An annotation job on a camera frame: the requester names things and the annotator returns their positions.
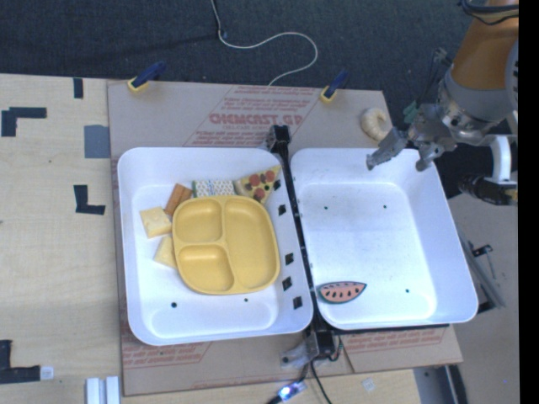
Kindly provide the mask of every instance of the white tray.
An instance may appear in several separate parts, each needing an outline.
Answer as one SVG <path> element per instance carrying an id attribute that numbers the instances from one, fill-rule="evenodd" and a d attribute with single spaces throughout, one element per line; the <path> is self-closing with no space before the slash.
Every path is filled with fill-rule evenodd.
<path id="1" fill-rule="evenodd" d="M 147 238 L 140 217 L 141 210 L 164 207 L 175 183 L 189 187 L 195 179 L 238 179 L 277 164 L 272 154 L 251 148 L 141 147 L 122 155 L 118 180 L 127 314 L 137 338 L 151 345 L 193 343 L 293 333 L 309 325 L 312 299 L 282 175 L 265 205 L 279 246 L 280 276 L 259 292 L 190 290 L 177 271 L 153 261 L 160 238 Z"/>
<path id="2" fill-rule="evenodd" d="M 415 170 L 404 150 L 369 171 L 370 149 L 306 149 L 291 160 L 315 288 L 367 284 L 344 304 L 318 298 L 343 330 L 470 320 L 478 308 L 466 259 L 435 167 Z"/>

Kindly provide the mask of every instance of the toy watermelon slice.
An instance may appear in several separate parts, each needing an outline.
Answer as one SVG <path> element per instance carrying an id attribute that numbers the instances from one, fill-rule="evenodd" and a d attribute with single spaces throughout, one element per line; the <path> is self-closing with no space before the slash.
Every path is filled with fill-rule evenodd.
<path id="1" fill-rule="evenodd" d="M 344 304 L 357 298 L 367 285 L 356 281 L 337 281 L 318 288 L 320 297 L 331 304 Z"/>

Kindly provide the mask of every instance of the white cable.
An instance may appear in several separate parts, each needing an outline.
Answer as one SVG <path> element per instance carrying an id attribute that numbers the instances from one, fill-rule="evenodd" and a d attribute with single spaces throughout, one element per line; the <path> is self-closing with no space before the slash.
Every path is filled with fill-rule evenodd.
<path id="1" fill-rule="evenodd" d="M 292 71 L 288 71 L 288 72 L 280 74 L 278 77 L 275 77 L 268 85 L 273 85 L 273 83 L 275 81 L 277 81 L 278 79 L 281 79 L 282 77 L 286 77 L 288 75 L 291 75 L 292 73 L 297 73 L 297 72 L 301 72 L 301 71 L 304 71 L 304 70 L 308 69 L 318 59 L 318 48 L 317 48 L 317 45 L 314 43 L 314 41 L 309 36 L 307 36 L 307 35 L 305 35 L 303 33 L 298 33 L 296 31 L 286 31 L 284 33 L 279 33 L 277 35 L 269 37 L 266 40 L 262 40 L 258 44 L 254 44 L 254 45 L 245 45 L 245 46 L 243 46 L 243 45 L 233 45 L 233 44 L 228 43 L 222 37 L 221 19 L 219 18 L 219 13 L 217 12 L 216 4 L 215 4 L 214 0 L 210 0 L 210 2 L 211 2 L 211 8 L 213 9 L 213 13 L 214 13 L 214 15 L 216 17 L 216 21 L 217 21 L 217 34 L 219 36 L 219 40 L 222 42 L 222 44 L 224 44 L 224 45 L 226 45 L 226 46 L 228 46 L 230 48 L 233 48 L 233 49 L 236 49 L 236 50 L 252 50 L 253 48 L 257 48 L 259 46 L 265 45 L 268 42 L 272 41 L 273 39 L 277 39 L 277 38 L 279 38 L 281 36 L 299 36 L 299 37 L 302 37 L 303 39 L 308 40 L 309 43 L 312 45 L 312 48 L 314 48 L 314 57 L 312 58 L 312 60 L 311 60 L 311 62 L 309 64 L 307 64 L 305 66 L 302 66 L 302 67 L 299 67 L 298 69 L 294 69 Z"/>

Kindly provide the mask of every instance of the blue clamp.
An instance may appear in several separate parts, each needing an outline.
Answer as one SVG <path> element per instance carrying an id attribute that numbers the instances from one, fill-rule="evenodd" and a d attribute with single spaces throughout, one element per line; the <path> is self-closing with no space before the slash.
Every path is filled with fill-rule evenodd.
<path id="1" fill-rule="evenodd" d="M 344 88 L 348 82 L 349 73 L 346 70 L 340 71 L 339 75 L 320 93 L 320 99 L 328 104 L 334 98 L 338 88 Z"/>
<path id="2" fill-rule="evenodd" d="M 138 93 L 148 86 L 148 81 L 158 79 L 159 76 L 161 76 L 161 74 L 165 72 L 166 68 L 167 65 L 164 61 L 158 61 L 157 63 L 154 63 L 149 66 L 138 77 L 134 77 L 133 79 L 128 81 L 127 87 L 129 87 L 132 92 Z"/>

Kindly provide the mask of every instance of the yellow plastic plate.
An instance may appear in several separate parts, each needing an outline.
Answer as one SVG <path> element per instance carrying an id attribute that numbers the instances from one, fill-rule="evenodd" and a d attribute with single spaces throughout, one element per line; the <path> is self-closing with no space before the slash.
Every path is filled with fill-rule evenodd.
<path id="1" fill-rule="evenodd" d="M 208 295 L 262 290 L 279 275 L 270 216 L 244 196 L 189 199 L 173 215 L 176 264 L 184 282 Z"/>

